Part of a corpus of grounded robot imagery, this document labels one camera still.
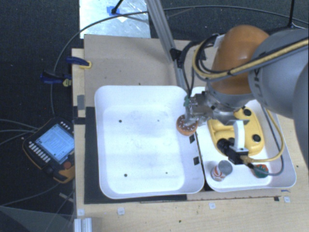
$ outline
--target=gray tape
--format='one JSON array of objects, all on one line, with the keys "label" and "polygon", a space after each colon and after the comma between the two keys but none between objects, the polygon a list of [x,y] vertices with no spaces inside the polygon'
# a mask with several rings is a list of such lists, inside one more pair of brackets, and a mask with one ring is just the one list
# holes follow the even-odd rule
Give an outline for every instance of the gray tape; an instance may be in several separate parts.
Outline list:
[{"label": "gray tape", "polygon": [[78,95],[77,96],[77,110],[84,110],[85,109],[85,95]]}]

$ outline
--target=can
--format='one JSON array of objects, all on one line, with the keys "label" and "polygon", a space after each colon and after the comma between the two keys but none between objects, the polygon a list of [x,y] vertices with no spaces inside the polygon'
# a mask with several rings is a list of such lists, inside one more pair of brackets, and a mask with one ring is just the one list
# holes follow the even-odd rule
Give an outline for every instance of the can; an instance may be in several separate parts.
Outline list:
[{"label": "can", "polygon": [[223,181],[232,171],[232,164],[229,161],[222,160],[211,170],[211,176],[215,181]]}]

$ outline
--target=button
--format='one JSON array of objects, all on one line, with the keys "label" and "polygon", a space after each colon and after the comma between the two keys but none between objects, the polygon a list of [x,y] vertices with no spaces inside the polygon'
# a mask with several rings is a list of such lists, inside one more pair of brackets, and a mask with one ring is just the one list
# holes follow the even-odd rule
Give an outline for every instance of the button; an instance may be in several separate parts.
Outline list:
[{"label": "button", "polygon": [[72,163],[70,163],[69,161],[66,161],[64,164],[63,164],[64,168],[65,169],[69,169],[71,166],[72,166]]}]

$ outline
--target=wooden table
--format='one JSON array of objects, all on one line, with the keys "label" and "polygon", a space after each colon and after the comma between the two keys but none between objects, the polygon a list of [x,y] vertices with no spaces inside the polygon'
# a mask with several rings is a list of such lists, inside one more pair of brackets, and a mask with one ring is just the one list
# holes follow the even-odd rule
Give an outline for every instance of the wooden table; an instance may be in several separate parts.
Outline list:
[{"label": "wooden table", "polygon": [[[102,85],[175,85],[172,66],[166,63],[158,40],[89,37],[91,40],[88,41],[87,36],[85,38],[84,50],[72,50],[74,56],[81,58],[86,52],[91,58],[88,60],[94,64],[93,70],[82,70],[77,65],[72,67],[73,105],[78,107],[78,117],[85,117],[84,108],[93,105],[92,94],[96,87]],[[185,44],[186,42],[176,41],[179,49]],[[140,50],[139,55],[130,55],[130,51],[135,50]],[[97,80],[85,82],[87,72],[95,71],[98,61],[102,65],[101,75]],[[81,97],[84,99],[83,104],[78,102]],[[298,147],[293,121],[281,116],[279,120],[297,175],[296,184],[292,188],[284,192],[278,189],[255,190],[231,196],[225,194],[200,198],[204,200],[157,203],[84,204],[85,125],[74,125],[77,216],[91,217],[94,232],[307,231],[308,169]],[[279,201],[275,201],[274,196],[279,196]],[[124,208],[125,214],[119,215],[118,208]]]}]

